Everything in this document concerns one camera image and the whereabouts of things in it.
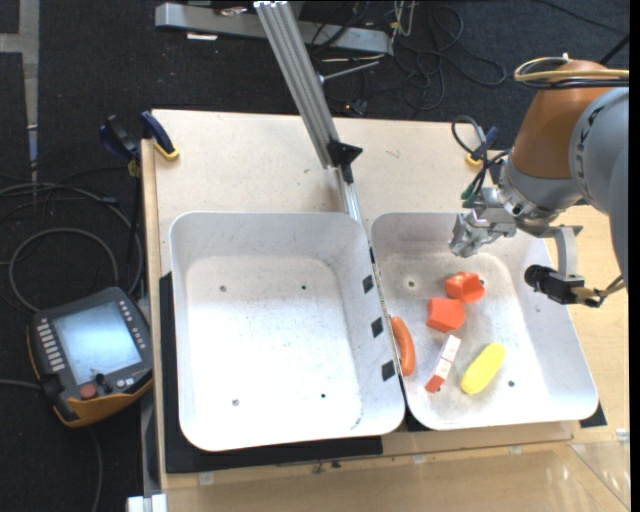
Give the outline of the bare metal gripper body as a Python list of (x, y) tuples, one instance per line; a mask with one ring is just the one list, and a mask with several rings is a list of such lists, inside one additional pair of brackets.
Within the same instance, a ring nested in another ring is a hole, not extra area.
[(468, 214), (468, 225), (473, 238), (509, 238), (526, 227), (524, 220), (513, 213), (513, 204), (503, 202), (494, 187), (482, 188), (478, 193)]

